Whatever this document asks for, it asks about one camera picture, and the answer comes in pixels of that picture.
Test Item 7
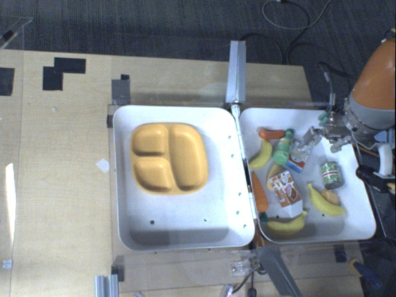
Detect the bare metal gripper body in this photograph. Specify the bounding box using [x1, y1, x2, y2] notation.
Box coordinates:
[321, 112, 356, 144]

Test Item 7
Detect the white plastic tray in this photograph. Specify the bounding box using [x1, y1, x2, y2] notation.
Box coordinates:
[112, 105, 256, 252]
[239, 107, 377, 244]

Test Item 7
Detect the brown and white carton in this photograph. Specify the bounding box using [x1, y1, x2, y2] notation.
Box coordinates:
[267, 170, 304, 219]

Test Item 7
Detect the pale wood board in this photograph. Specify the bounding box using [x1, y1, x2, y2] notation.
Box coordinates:
[0, 48, 377, 297]

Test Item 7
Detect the yellow banana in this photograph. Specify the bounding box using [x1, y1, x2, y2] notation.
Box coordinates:
[248, 138, 273, 171]
[266, 210, 308, 236]
[307, 183, 347, 217]

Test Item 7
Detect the green and white can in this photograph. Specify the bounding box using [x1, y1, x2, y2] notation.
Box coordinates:
[320, 161, 345, 190]

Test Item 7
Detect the yellow wedge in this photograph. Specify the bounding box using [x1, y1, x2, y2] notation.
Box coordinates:
[266, 163, 287, 192]

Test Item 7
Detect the green bottle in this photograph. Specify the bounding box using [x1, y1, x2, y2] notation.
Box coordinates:
[272, 128, 295, 166]

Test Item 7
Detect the orange divided plate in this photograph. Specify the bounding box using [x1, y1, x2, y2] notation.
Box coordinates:
[129, 122, 209, 196]

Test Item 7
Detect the long orange carrot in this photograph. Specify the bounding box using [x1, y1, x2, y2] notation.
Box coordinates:
[251, 171, 269, 223]

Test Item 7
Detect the white red and blue carton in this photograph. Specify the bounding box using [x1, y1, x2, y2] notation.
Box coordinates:
[284, 140, 312, 174]

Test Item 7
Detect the pale orange bread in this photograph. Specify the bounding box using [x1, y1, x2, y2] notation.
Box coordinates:
[320, 189, 340, 206]

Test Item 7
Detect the black cylinder on white bracket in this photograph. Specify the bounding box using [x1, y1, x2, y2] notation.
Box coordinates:
[355, 142, 396, 194]

